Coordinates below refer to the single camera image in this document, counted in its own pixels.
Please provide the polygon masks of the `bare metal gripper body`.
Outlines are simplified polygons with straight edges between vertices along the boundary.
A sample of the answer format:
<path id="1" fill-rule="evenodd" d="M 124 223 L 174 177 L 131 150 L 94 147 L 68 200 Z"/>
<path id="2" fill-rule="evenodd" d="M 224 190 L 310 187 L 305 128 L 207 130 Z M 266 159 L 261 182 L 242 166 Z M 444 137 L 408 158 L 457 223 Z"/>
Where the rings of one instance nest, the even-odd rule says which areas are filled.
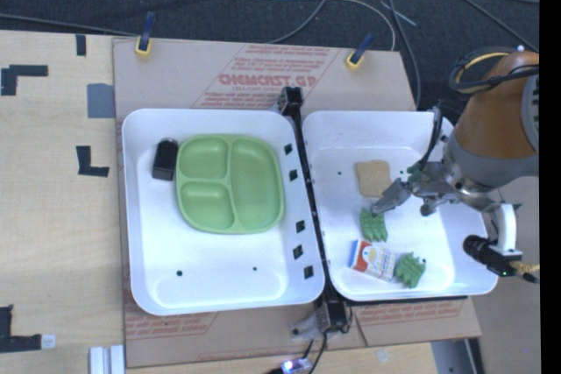
<path id="1" fill-rule="evenodd" d="M 417 162 L 407 173 L 410 192 L 418 198 L 442 197 L 441 205 L 462 203 L 477 211 L 495 211 L 500 206 L 490 196 L 494 187 L 471 180 L 456 163 Z"/>

